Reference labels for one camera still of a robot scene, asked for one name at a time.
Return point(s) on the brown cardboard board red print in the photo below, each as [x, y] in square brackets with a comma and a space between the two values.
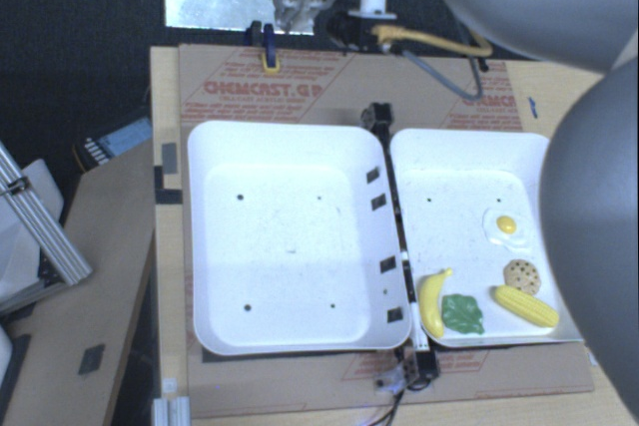
[349, 80]

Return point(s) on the thin black and white rod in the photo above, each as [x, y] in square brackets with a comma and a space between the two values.
[397, 209]

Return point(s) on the white plastic tray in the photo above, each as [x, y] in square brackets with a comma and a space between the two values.
[459, 224]
[284, 239]

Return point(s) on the white and yellow fried egg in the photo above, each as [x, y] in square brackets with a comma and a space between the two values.
[505, 227]

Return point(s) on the yellow banana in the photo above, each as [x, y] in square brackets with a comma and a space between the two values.
[429, 304]

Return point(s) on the tan chocolate chip biscuit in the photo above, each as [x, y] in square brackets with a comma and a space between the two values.
[521, 273]

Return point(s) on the green lettuce leaf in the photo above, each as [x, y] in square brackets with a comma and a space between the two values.
[463, 315]

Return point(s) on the yellow corn cob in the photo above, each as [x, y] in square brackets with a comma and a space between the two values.
[526, 306]

